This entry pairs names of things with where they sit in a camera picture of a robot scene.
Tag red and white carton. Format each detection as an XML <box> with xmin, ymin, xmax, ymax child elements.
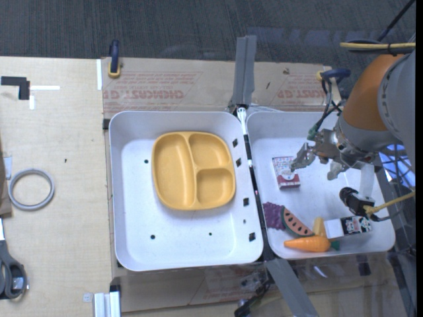
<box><xmin>271</xmin><ymin>156</ymin><xmax>301</xmax><ymax>190</ymax></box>

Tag grey ring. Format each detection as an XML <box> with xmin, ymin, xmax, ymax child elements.
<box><xmin>8</xmin><ymin>168</ymin><xmax>56</xmax><ymax>211</ymax></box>

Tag orange carrot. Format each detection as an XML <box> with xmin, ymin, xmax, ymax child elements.
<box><xmin>283</xmin><ymin>234</ymin><xmax>342</xmax><ymax>254</ymax></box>

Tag pale yellow block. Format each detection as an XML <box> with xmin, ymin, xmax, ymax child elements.
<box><xmin>312</xmin><ymin>217</ymin><xmax>328</xmax><ymax>238</ymax></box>

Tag purple grapes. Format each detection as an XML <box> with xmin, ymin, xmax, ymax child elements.
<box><xmin>262</xmin><ymin>201</ymin><xmax>286</xmax><ymax>231</ymax></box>

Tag white plastic tray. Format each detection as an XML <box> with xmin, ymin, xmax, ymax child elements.
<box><xmin>108</xmin><ymin>110</ymin><xmax>264</xmax><ymax>272</ymax></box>
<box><xmin>246</xmin><ymin>110</ymin><xmax>397</xmax><ymax>261</ymax></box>

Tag watermelon slice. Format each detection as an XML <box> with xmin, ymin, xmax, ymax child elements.
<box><xmin>280</xmin><ymin>205</ymin><xmax>315</xmax><ymax>238</ymax></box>

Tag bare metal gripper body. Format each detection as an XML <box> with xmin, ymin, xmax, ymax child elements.
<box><xmin>311</xmin><ymin>128</ymin><xmax>377</xmax><ymax>170</ymax></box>

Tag white carton with cow print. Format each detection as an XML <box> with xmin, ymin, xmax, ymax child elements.
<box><xmin>323</xmin><ymin>215</ymin><xmax>373</xmax><ymax>240</ymax></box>

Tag yellow divided plate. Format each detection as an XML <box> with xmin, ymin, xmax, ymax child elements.
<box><xmin>151</xmin><ymin>131</ymin><xmax>237</xmax><ymax>211</ymax></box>

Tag black cylinder on white bracket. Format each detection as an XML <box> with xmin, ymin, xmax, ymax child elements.
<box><xmin>338</xmin><ymin>163</ymin><xmax>377</xmax><ymax>218</ymax></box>

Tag brown cardboard board, red print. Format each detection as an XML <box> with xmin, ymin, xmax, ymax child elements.
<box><xmin>100</xmin><ymin>57</ymin><xmax>399</xmax><ymax>313</ymax></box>

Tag grey-handled scissors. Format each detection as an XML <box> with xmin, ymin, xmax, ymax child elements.
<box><xmin>0</xmin><ymin>238</ymin><xmax>30</xmax><ymax>300</ymax></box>

